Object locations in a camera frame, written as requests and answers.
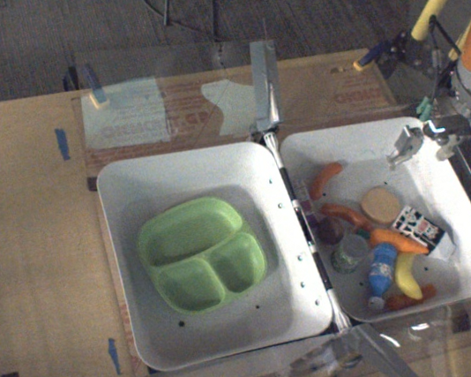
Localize white plastic tray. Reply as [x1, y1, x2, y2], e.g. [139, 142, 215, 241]
[92, 129, 339, 377]
[275, 102, 471, 335]

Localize green can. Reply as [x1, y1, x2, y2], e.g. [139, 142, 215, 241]
[326, 230, 375, 278]

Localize tan round toy bread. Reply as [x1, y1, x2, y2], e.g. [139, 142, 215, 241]
[356, 182, 404, 230]

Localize yellow banana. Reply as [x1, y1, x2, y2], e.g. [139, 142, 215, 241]
[390, 250, 426, 305]

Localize black and white carton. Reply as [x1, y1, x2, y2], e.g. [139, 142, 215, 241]
[386, 199, 451, 263]

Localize brown cardboard board red print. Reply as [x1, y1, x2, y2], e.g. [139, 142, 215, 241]
[70, 42, 439, 377]

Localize red-orange toy food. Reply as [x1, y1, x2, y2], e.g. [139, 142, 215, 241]
[383, 281, 441, 313]

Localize dark purple toy grapes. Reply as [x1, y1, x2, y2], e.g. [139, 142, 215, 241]
[313, 214, 349, 249]

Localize orange toy sausage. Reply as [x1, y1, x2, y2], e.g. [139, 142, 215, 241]
[304, 160, 349, 203]
[318, 196, 376, 240]

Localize blue plastic bottle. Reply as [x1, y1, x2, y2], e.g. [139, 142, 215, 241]
[357, 240, 408, 313]

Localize orange toy carrot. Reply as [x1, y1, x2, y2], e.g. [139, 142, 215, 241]
[356, 218, 431, 267]

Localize green divided plate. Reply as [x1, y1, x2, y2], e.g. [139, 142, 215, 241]
[130, 187, 275, 322]

